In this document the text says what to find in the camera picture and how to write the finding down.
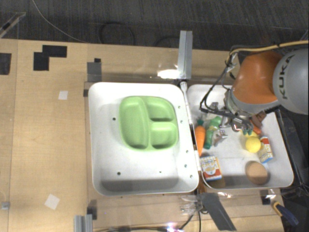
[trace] yellow cable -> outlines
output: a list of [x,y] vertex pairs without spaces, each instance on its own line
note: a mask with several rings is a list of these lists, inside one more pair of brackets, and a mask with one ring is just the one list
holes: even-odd
[[287,43],[281,43],[278,45],[270,45],[270,46],[266,46],[266,47],[259,47],[259,48],[236,48],[233,51],[231,51],[226,59],[226,62],[228,63],[229,58],[231,55],[233,55],[236,52],[239,51],[246,51],[246,52],[262,52],[262,51],[269,51],[269,50],[273,50],[273,49],[277,49],[277,48],[282,48],[282,47],[287,47],[287,46],[292,46],[292,45],[300,45],[300,44],[308,44],[309,41],[292,41],[292,42],[287,42]]

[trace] small box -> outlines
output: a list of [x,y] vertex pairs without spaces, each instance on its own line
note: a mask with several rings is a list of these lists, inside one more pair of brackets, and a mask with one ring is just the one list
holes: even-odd
[[222,179],[218,158],[215,156],[200,158],[203,176],[206,181]]
[[267,137],[262,137],[261,141],[261,149],[257,152],[261,163],[266,163],[269,160],[273,159],[272,150]]

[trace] wooden surface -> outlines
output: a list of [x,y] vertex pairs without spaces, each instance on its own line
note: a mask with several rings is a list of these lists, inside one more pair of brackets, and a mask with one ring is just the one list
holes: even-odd
[[[33,53],[41,52],[43,44],[65,45],[68,56],[50,58],[50,70],[36,72]],[[101,58],[103,78],[105,74],[119,73],[155,78],[158,70],[177,63],[177,50],[0,40],[0,52],[13,54],[10,75],[0,76],[0,190],[11,202],[9,214],[0,213],[0,231],[71,232],[74,215],[85,215],[91,197],[104,207],[105,211],[100,211],[106,215],[102,222],[108,226],[186,220],[180,213],[178,196],[132,197],[124,207],[121,197],[108,199],[91,194],[86,164],[83,89],[87,62]],[[192,74],[206,79],[216,77],[225,58],[226,52],[194,50]],[[65,101],[58,99],[62,90],[68,91]],[[44,205],[49,194],[60,199],[55,210]],[[283,231],[280,218],[270,206],[261,205],[258,193],[246,194],[222,201],[237,230]],[[165,213],[160,214],[158,209],[162,208]],[[203,219],[202,231],[217,231],[209,215]],[[197,230],[195,220],[186,231]]]

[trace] divided green plate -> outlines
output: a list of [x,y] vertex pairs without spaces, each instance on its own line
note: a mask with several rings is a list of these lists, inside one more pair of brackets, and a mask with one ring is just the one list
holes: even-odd
[[160,97],[130,96],[119,108],[121,137],[131,149],[167,149],[178,142],[178,125],[172,104]]

